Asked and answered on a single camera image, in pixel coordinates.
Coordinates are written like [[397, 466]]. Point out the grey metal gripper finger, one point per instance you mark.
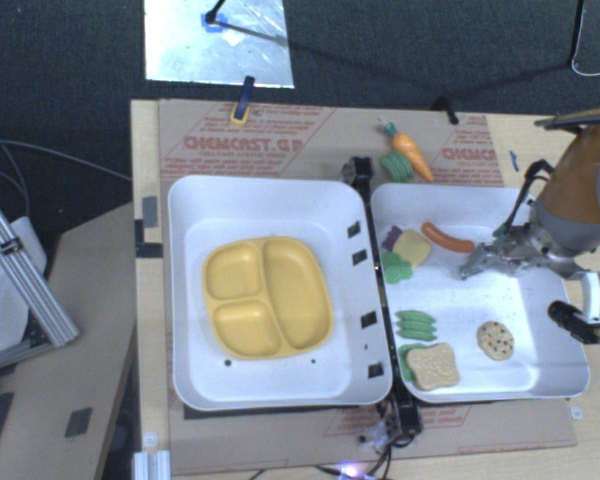
[[472, 268], [481, 253]]

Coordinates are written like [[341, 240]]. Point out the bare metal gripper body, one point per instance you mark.
[[522, 253]]

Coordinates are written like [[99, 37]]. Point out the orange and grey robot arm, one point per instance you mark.
[[577, 183]]

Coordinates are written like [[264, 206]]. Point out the white plastic tray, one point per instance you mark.
[[260, 208], [485, 298]]

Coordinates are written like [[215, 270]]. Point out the orange sausage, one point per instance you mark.
[[445, 238]]

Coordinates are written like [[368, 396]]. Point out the yellow square toy food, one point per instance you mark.
[[413, 248]]

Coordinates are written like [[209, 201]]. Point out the green lettuce leaf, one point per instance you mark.
[[396, 269], [405, 363]]

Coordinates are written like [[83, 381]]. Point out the chocolate chip biscuit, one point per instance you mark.
[[495, 341]]

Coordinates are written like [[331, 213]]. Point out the green pea pods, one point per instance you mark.
[[416, 325], [396, 166]]

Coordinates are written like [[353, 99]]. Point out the purple grapes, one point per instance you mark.
[[391, 238]]

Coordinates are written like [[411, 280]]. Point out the thin black rod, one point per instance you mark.
[[380, 278]]

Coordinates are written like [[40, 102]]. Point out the tan bread slice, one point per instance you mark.
[[432, 366]]

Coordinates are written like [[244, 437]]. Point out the orange carrot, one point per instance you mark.
[[412, 150]]

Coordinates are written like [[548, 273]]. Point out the yellow divided plate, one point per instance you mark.
[[290, 288]]

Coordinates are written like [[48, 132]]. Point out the brown cardboard board, red print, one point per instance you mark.
[[305, 138]]

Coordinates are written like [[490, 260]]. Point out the black cylinder on white bracket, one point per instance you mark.
[[575, 320]]

